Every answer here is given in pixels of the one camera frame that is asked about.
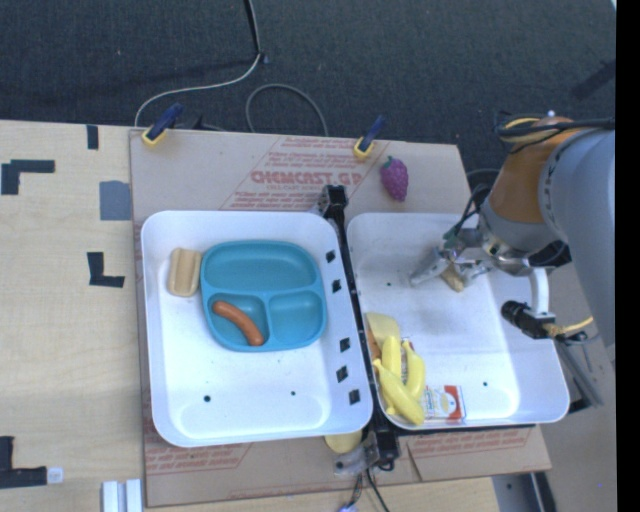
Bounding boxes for black cylinder on white bracket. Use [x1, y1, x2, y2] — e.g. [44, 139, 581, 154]
[501, 267, 557, 341]

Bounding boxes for blue divided plate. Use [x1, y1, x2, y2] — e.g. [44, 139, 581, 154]
[199, 239, 329, 353]

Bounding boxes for thin black rod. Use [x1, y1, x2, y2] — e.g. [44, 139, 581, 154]
[329, 209, 390, 444]

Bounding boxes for yellow lemon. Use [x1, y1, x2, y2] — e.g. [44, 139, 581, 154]
[323, 428, 364, 456]

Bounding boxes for purple grapes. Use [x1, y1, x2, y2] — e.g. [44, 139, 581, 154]
[378, 155, 410, 203]

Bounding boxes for orange sausage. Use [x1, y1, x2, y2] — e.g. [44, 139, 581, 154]
[212, 299, 265, 348]

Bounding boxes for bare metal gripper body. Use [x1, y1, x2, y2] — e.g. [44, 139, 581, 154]
[439, 227, 533, 277]

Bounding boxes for brown cardboard board red print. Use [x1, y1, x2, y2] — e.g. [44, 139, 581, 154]
[128, 128, 553, 509]

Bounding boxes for tan biscuit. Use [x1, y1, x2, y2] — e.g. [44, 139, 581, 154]
[440, 264, 466, 294]

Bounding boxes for black block with thin wires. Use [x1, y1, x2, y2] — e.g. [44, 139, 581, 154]
[319, 183, 349, 222]
[372, 423, 402, 464]

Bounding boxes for pale yellow flat slice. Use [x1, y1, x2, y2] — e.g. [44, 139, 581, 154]
[364, 312, 402, 347]

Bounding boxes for yellow banana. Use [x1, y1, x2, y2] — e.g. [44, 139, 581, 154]
[372, 358, 426, 427]
[401, 339, 427, 401]
[380, 334, 403, 382]

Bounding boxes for white and red carton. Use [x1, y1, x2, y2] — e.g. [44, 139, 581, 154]
[422, 383, 468, 426]

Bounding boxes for white plastic tray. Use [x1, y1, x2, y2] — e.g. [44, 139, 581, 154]
[345, 212, 571, 432]
[140, 209, 375, 448]

